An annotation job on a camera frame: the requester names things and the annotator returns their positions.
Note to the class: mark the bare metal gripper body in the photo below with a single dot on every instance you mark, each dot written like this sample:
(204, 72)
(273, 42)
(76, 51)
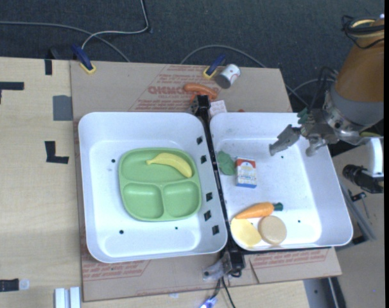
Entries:
(326, 127)

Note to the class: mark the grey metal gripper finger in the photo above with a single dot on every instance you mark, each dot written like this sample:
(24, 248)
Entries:
(286, 138)
(314, 144)

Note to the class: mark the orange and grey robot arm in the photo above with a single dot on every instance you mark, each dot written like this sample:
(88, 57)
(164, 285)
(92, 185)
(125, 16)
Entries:
(361, 75)

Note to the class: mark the white plastic tray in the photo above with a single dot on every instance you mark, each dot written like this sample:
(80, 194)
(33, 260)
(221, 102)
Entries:
(149, 239)
(287, 184)

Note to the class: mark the white, red and blue carton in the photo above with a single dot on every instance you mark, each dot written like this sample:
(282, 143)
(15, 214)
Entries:
(246, 172)

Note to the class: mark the green broccoli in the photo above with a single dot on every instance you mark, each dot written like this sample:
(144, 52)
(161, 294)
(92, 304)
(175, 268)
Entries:
(226, 164)

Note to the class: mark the white and red packet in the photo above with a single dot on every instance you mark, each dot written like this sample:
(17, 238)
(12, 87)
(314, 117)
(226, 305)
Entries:
(218, 107)

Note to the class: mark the thin black rod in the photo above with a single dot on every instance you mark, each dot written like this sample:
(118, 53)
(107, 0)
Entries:
(215, 165)

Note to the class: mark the orange carrot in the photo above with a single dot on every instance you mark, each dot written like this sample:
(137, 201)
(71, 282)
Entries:
(257, 209)

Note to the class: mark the beige round biscuit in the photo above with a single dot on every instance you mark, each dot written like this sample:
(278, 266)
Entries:
(272, 229)

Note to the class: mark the orange sausage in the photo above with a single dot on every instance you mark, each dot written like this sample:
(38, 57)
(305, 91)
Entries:
(201, 89)

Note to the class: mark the yellow cheese slice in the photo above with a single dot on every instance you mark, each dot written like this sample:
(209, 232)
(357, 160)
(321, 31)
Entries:
(244, 233)

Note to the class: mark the yellow banana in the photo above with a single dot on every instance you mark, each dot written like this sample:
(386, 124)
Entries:
(176, 164)

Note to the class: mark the green divided plate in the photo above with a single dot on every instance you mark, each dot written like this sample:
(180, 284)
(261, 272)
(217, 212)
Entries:
(143, 197)

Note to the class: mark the brown cardboard board, red print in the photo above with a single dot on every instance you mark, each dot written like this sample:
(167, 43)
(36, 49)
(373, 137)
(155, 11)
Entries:
(124, 85)

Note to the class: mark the black cylinder on white bracket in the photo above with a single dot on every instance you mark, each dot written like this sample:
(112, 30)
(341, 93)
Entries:
(363, 178)

